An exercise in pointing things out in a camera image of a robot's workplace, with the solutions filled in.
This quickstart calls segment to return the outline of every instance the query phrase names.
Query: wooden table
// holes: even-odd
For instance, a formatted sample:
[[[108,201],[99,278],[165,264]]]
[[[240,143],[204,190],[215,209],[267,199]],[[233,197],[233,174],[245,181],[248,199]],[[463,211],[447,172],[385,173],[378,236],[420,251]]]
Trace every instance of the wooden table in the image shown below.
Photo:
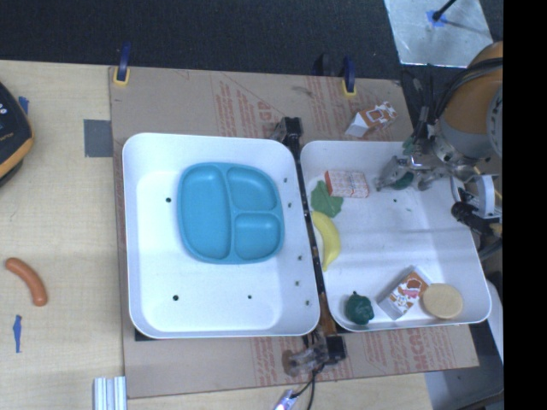
[[[110,120],[108,67],[0,61],[0,81],[29,101],[36,134],[22,169],[0,188],[0,259],[30,264],[49,302],[0,278],[0,408],[93,408],[98,377],[124,375],[113,164],[86,157],[84,121]],[[22,317],[21,351],[12,327]],[[129,409],[269,410],[286,386],[129,400]],[[305,408],[308,397],[294,410]],[[423,374],[317,384],[314,410],[431,408]]]

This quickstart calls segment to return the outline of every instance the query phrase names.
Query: yellow banana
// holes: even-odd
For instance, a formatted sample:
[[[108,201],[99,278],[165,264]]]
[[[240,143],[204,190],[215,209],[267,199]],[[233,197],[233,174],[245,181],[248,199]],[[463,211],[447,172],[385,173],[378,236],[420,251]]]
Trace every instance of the yellow banana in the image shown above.
[[[323,239],[323,272],[340,255],[340,236],[331,218],[320,211],[312,211],[311,219]]]

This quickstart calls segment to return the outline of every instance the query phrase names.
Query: cardboard sheet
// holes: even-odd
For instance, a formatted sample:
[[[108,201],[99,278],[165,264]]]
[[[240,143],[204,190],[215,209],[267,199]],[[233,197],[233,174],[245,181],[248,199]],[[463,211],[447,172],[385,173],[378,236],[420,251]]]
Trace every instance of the cardboard sheet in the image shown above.
[[[316,139],[403,141],[412,132],[403,91],[390,80],[357,79],[346,97],[342,79],[133,67],[125,86],[112,82],[115,201],[121,276],[126,391],[129,398],[301,384],[281,363],[305,348],[301,337],[150,340],[128,312],[121,149],[140,132],[268,138],[283,117],[300,117],[302,143]],[[393,124],[363,138],[345,135],[356,112],[388,101]],[[478,365],[467,325],[345,333],[348,357],[317,378],[329,381]]]

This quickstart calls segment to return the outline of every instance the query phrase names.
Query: blue plate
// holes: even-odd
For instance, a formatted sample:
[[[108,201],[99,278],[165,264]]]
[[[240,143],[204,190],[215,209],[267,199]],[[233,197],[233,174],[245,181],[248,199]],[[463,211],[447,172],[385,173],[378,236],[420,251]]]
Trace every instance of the blue plate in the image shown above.
[[[182,241],[202,261],[264,261],[283,245],[279,192],[263,171],[229,162],[204,162],[180,177],[177,215]]]

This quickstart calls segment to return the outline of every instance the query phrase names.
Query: small box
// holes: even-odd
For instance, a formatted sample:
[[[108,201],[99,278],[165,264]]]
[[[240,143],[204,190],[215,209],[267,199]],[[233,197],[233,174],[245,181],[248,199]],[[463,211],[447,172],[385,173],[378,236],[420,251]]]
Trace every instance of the small box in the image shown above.
[[[422,297],[431,281],[418,269],[413,269],[378,305],[393,319],[404,316]]]
[[[329,196],[367,197],[368,184],[362,172],[346,170],[327,170],[325,172],[326,189]]]
[[[372,130],[379,130],[390,125],[397,118],[397,111],[389,102],[382,102],[372,109],[359,111],[345,131],[346,135],[362,137]]]

